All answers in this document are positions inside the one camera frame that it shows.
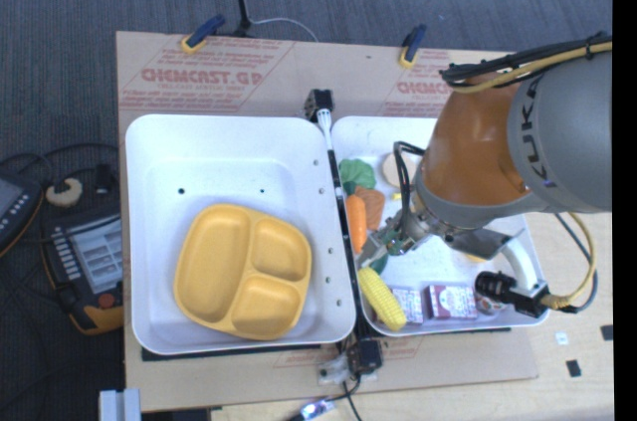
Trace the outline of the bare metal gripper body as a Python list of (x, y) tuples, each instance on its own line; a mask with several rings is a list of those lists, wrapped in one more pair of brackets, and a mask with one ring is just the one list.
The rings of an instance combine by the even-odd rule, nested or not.
[(422, 211), (403, 211), (401, 215), (401, 232), (398, 236), (381, 236), (376, 234), (377, 241), (386, 245), (391, 256), (404, 255), (419, 247), (432, 236), (444, 237), (452, 234), (452, 228), (439, 220), (429, 209)]

